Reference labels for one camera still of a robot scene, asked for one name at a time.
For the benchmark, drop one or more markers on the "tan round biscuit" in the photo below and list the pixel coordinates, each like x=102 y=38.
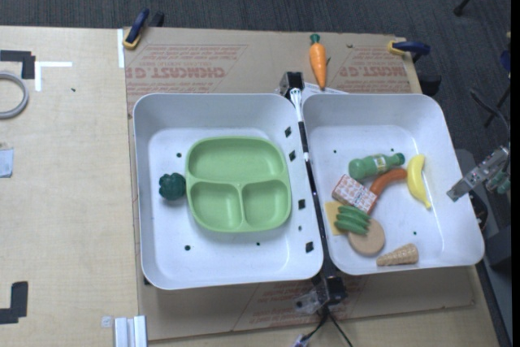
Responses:
x=369 y=244

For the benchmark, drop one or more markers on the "yellow banana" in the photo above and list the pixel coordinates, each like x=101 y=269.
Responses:
x=416 y=179

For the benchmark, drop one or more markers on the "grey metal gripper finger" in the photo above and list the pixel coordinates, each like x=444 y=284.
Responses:
x=459 y=187

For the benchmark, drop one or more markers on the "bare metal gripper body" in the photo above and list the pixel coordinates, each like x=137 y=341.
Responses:
x=485 y=168

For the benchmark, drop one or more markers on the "orange sausage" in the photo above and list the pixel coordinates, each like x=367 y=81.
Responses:
x=390 y=177

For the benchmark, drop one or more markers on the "yellow cheese slice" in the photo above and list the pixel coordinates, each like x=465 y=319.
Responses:
x=331 y=213

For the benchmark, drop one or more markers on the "brown cardboard board red print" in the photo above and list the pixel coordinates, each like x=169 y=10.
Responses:
x=243 y=65

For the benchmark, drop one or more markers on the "green bottle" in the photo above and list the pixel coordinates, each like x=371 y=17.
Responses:
x=365 y=167

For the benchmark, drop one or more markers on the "green pea pod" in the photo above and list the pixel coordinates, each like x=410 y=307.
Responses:
x=351 y=220

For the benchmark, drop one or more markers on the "beige ice cream cone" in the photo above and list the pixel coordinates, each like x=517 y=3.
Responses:
x=400 y=256

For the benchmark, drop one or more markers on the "dark green broccoli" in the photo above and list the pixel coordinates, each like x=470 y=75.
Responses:
x=172 y=187

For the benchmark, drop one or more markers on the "white plastic tray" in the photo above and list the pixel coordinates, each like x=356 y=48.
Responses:
x=170 y=256
x=443 y=231

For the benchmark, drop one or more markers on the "orange carrot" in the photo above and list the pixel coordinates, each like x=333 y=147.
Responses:
x=318 y=61

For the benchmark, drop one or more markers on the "green divided plate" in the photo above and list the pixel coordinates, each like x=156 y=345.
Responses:
x=231 y=158

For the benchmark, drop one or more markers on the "orange and white carton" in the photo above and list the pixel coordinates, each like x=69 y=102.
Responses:
x=351 y=193

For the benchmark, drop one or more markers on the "thin black and white rod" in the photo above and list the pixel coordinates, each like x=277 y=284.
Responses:
x=313 y=179

